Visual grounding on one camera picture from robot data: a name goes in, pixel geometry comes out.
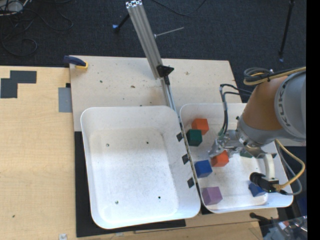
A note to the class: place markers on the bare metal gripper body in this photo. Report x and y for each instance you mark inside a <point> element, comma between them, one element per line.
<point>231,140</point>

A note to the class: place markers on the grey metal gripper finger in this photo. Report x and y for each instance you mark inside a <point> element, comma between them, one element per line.
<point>231,152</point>
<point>214,151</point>

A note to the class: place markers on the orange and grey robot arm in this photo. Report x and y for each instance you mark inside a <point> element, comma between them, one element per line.
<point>270,109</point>

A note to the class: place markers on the orange cube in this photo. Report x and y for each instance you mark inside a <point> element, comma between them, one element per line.
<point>220,161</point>
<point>200,125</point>

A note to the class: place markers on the dark green cube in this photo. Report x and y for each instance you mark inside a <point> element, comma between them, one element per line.
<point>194,137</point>
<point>245,155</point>

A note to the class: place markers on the blue cube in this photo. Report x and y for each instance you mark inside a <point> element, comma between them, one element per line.
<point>255,190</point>
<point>203,168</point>

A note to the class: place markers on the white plastic tray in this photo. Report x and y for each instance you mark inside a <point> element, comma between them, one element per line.
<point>232,179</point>
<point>132,169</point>

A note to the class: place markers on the purple cube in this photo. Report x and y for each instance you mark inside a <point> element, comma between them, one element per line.
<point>212,195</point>

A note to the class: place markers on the pale wood board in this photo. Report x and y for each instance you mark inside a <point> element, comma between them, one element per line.
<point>120,84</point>

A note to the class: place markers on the black cylinder on white bracket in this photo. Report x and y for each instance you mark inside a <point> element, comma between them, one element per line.
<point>268,164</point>

